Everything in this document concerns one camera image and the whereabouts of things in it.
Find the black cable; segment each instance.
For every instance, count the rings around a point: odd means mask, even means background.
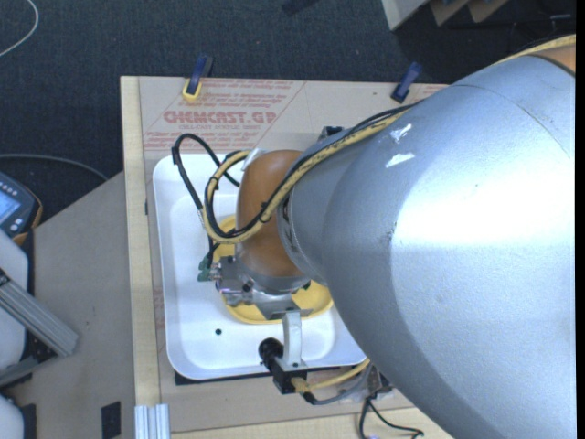
[[[410,437],[410,439],[416,439],[417,437],[422,437],[424,436],[424,432],[421,431],[420,429],[417,428],[410,428],[410,427],[406,427],[406,426],[398,426],[397,424],[391,423],[390,421],[388,421],[386,418],[384,418],[384,416],[382,416],[382,414],[378,411],[378,409],[374,406],[374,404],[372,403],[372,401],[374,399],[376,399],[376,393],[373,393],[372,395],[368,396],[365,400],[364,400],[364,404],[362,405],[362,411],[359,415],[359,424],[358,424],[358,430],[359,430],[359,435],[361,439],[367,439],[365,433],[364,433],[364,422],[366,421],[366,414],[367,414],[367,410],[371,409],[372,412],[374,412],[374,414],[386,425],[391,427],[392,429],[398,429],[401,431],[408,431],[409,433],[412,433],[412,436]]]
[[[213,239],[211,239],[210,236],[207,236],[207,244],[209,246],[209,250],[207,251],[207,254],[205,256],[206,259],[205,266],[207,268],[211,268],[211,263],[213,262],[213,252],[216,251],[216,249],[219,247],[219,244],[213,242]]]
[[[378,113],[372,115],[371,117],[364,119],[363,121],[358,123],[356,126],[352,127],[351,131],[358,130],[359,128],[365,127],[373,122],[380,121],[380,120],[386,119],[388,117],[391,117],[392,115],[396,115],[398,113],[407,111],[408,109],[411,109],[412,107],[417,105],[419,102],[420,101],[415,102],[413,104],[408,104],[406,106],[399,106],[399,107],[395,107],[394,109],[388,109],[387,111],[378,112]]]
[[[80,163],[79,161],[67,159],[66,157],[51,156],[51,155],[32,155],[32,154],[28,154],[28,153],[6,153],[6,154],[1,154],[0,159],[34,159],[34,160],[40,160],[40,161],[55,161],[58,163],[64,163],[66,165],[81,167],[82,169],[85,169],[86,171],[89,171],[93,175],[99,177],[104,182],[108,180],[108,177],[105,174],[103,174],[102,172],[98,171],[97,169],[94,169],[93,167],[88,166],[88,165],[84,165],[83,163]]]
[[[219,161],[218,156],[215,154],[213,149],[211,149],[211,146],[209,146],[209,144],[203,138],[201,138],[200,136],[197,136],[195,134],[181,134],[181,135],[179,135],[179,137],[175,141],[175,146],[173,146],[173,157],[175,157],[175,149],[178,152],[179,148],[181,147],[181,144],[187,138],[190,140],[194,140],[194,141],[198,142],[201,146],[203,146],[203,149],[207,152],[207,154],[209,156],[211,156],[211,159],[216,164],[216,166],[217,167],[221,166],[221,161]],[[228,173],[225,174],[225,177],[234,186],[239,187],[239,182],[236,179],[234,179],[232,176],[230,176]]]
[[[242,157],[240,160],[236,161],[233,165],[231,165],[230,167],[234,167],[234,165],[236,165],[237,163],[244,161],[246,159],[246,156]],[[211,187],[211,182],[212,181],[218,181],[215,177],[211,177],[209,179],[209,181],[207,182],[207,186],[206,186],[206,190]],[[223,237],[227,237],[227,238],[232,238],[232,237],[237,237],[240,234],[242,234],[243,232],[246,232],[249,228],[251,228],[254,223],[255,223],[255,219],[258,218],[259,216],[255,217],[251,222],[249,222],[246,226],[244,226],[243,228],[239,229],[239,230],[229,230],[229,231],[224,231],[223,229],[221,229],[219,227],[218,224],[218,220],[216,219],[216,215],[215,215],[215,211],[214,211],[214,207],[213,207],[213,197],[211,198],[211,201],[208,201],[207,198],[207,193],[205,194],[204,198],[204,207],[207,213],[207,219],[209,222],[209,226],[211,226],[211,228],[213,229],[214,232],[216,232],[217,235],[219,236],[223,236]]]
[[[193,187],[193,184],[191,183],[191,179],[189,179],[189,175],[185,171],[185,166],[183,166],[183,159],[181,158],[179,146],[180,146],[180,143],[177,140],[175,142],[175,146],[173,146],[173,148],[171,148],[171,152],[173,154],[173,163],[176,164],[176,166],[179,170],[179,175],[183,179],[183,183],[185,184],[185,187],[186,187],[187,191],[189,192],[189,195],[191,196],[191,198],[195,202],[195,206],[197,207],[198,210],[201,210],[203,208],[203,203],[201,203],[201,199],[199,198],[197,191]]]

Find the black carpet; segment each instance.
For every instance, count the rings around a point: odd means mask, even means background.
[[[0,155],[65,157],[122,170],[119,78],[188,76],[199,52],[213,76],[450,83],[535,40],[575,32],[576,0],[512,0],[473,25],[467,10],[437,27],[427,6],[395,32],[380,0],[33,0],[37,31],[0,57]],[[553,15],[573,19],[553,25]],[[0,0],[0,52],[30,29],[24,0]],[[101,183],[79,167],[0,157],[45,219]]]

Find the display screen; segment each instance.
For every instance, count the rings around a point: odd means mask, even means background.
[[[20,207],[20,203],[0,191],[0,224]]]

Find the white tray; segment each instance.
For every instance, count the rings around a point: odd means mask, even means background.
[[[215,172],[208,155],[182,155],[199,195]],[[241,177],[234,168],[230,174]],[[191,380],[213,380],[267,372],[258,345],[267,337],[283,340],[282,324],[249,325],[235,319],[211,282],[198,282],[198,265],[207,253],[207,234],[171,156],[153,176],[161,251],[168,357],[176,372]],[[232,215],[238,190],[227,180],[214,197],[218,221]],[[332,307],[303,321],[303,360],[310,369],[348,366],[364,353]]]

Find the handheld device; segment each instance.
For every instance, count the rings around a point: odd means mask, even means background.
[[[27,187],[0,172],[0,230],[20,244],[38,225],[40,200]]]

